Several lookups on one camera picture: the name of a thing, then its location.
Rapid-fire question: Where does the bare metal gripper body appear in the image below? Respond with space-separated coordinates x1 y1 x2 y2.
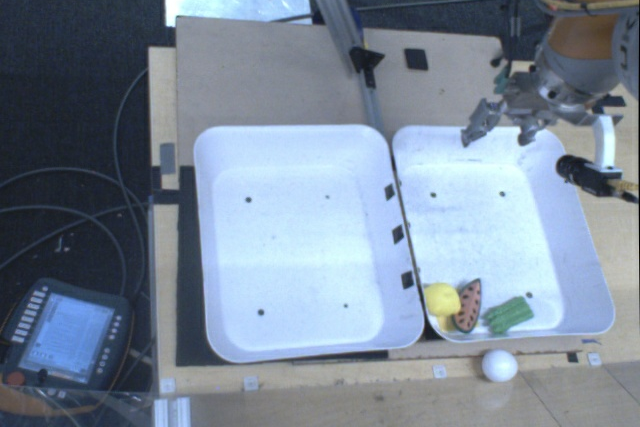
501 72 602 127

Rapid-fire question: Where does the white plastic tray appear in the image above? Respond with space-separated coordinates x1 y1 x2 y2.
192 123 426 364
390 124 617 344

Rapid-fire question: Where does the yellow lumpy toy food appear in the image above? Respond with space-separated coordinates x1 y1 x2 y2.
423 281 463 334

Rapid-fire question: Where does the green toy bean bundle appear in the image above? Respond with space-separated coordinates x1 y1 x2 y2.
481 295 535 337

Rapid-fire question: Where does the toy watermelon slice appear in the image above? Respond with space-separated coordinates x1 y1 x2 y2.
451 277 483 334

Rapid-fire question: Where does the brown cardboard board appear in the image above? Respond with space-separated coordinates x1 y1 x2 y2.
174 15 601 362

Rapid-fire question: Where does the white egg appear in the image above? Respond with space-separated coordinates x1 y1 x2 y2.
480 348 520 384

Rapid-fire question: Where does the black cylinder on white bracket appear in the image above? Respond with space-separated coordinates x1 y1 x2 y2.
555 114 626 198

